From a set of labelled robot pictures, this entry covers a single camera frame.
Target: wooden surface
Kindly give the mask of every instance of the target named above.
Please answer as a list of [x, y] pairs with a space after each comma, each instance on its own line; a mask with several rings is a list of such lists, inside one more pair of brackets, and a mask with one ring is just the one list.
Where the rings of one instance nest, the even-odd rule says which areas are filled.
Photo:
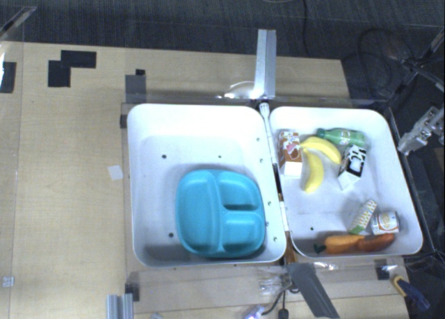
[[[97, 67], [72, 69], [71, 88], [48, 88], [48, 60], [60, 60], [61, 49], [96, 51]], [[204, 86], [219, 95], [233, 83], [253, 80], [254, 56], [25, 44], [11, 319], [105, 318], [106, 296], [123, 294], [124, 195], [122, 180], [113, 181], [108, 167], [122, 167], [124, 75], [136, 68], [146, 70], [149, 90], [196, 91]], [[341, 64], [333, 60], [278, 58], [281, 88], [295, 88], [300, 95], [348, 96]], [[174, 278], [173, 270], [152, 274], [148, 280], [159, 283]], [[334, 305], [341, 317], [407, 318], [403, 298], [388, 281], [380, 281], [370, 297], [341, 296], [343, 290], [372, 287], [377, 281], [369, 276], [343, 283], [322, 276], [328, 293], [338, 298]], [[218, 306], [217, 300], [208, 301], [205, 295], [190, 298], [189, 304], [187, 283], [170, 285], [150, 304], [153, 310], [162, 309], [165, 319], [240, 318], [259, 296], [257, 288], [223, 288], [221, 295], [239, 293], [240, 304], [216, 309], [211, 307]], [[183, 291], [169, 292], [171, 288]], [[203, 291], [198, 280], [194, 288]], [[244, 300], [248, 291], [256, 294]], [[178, 306], [207, 309], [171, 311]], [[288, 307], [291, 317], [312, 318], [300, 295], [289, 298]]]

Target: carrot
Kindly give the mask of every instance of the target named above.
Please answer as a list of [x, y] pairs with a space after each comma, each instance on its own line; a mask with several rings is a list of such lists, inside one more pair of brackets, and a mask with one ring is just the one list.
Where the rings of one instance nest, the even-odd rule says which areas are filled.
[[361, 239], [357, 243], [357, 247], [360, 251], [372, 252], [380, 251], [390, 246], [394, 241], [395, 236], [392, 233], [377, 235], [371, 239]]
[[363, 235], [328, 236], [325, 239], [326, 252], [328, 254], [343, 254], [354, 248], [363, 238]]

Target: banana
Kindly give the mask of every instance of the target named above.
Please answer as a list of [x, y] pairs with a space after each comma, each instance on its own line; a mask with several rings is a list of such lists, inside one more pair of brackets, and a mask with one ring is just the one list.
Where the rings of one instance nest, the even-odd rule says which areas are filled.
[[317, 149], [320, 152], [323, 152], [332, 162], [336, 163], [337, 165], [341, 163], [340, 151], [334, 144], [325, 139], [311, 136], [303, 141], [300, 146], [303, 147], [303, 149]]
[[325, 175], [323, 169], [323, 162], [321, 162], [320, 157], [317, 155], [311, 154], [306, 149], [303, 149], [303, 152], [306, 156], [307, 162], [309, 164], [309, 177], [307, 178], [305, 184], [305, 192], [312, 193], [322, 184], [323, 177]]

